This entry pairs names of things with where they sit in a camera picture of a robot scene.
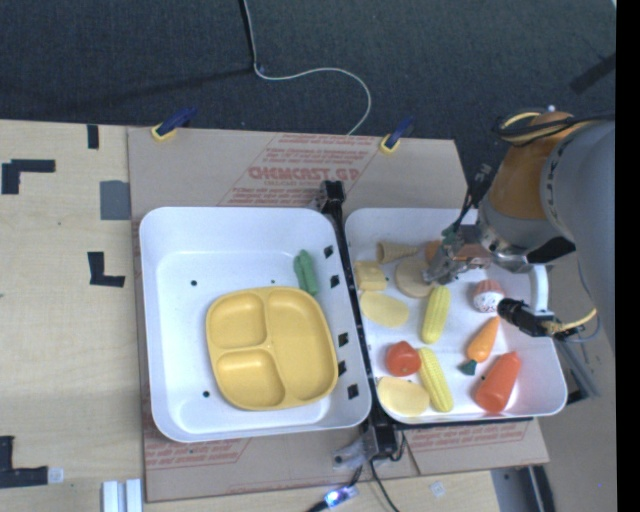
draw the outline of dark background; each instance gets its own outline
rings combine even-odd
[[[615,109],[611,0],[250,0],[264,73],[339,67],[372,110],[356,135],[407,115],[456,141],[465,173],[496,167],[494,121],[525,107]],[[316,73],[252,71],[241,0],[21,0],[0,5],[0,118],[343,134],[366,96]]]

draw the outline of yellow plate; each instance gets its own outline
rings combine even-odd
[[[338,380],[331,332],[317,301],[298,288],[229,293],[206,318],[222,395],[248,410],[284,409],[327,396]]]

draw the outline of brown cardboard sheet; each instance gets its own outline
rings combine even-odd
[[[466,183],[455,144],[405,139],[385,155],[380,138],[179,129],[165,142],[128,130],[136,311],[149,502],[348,482],[332,452],[359,428],[203,443],[173,442],[150,414],[138,228],[163,206],[313,203],[323,180],[340,180],[345,218],[366,207],[459,208]],[[406,431],[409,450],[381,465],[383,478],[443,474],[548,460],[537,420]],[[363,479],[368,479],[364,472]]]

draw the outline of blue and yellow clamp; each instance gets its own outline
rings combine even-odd
[[[182,108],[164,122],[151,128],[151,135],[158,142],[164,142],[176,134],[176,128],[189,124],[197,112],[198,109],[195,107]]]
[[[413,131],[413,116],[407,116],[398,123],[393,133],[388,134],[380,141],[380,151],[390,155],[400,145],[400,137],[406,137]]]

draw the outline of toy tomato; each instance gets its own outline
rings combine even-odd
[[[418,351],[406,341],[399,341],[391,345],[387,349],[384,362],[389,373],[396,377],[416,373],[421,364]]]

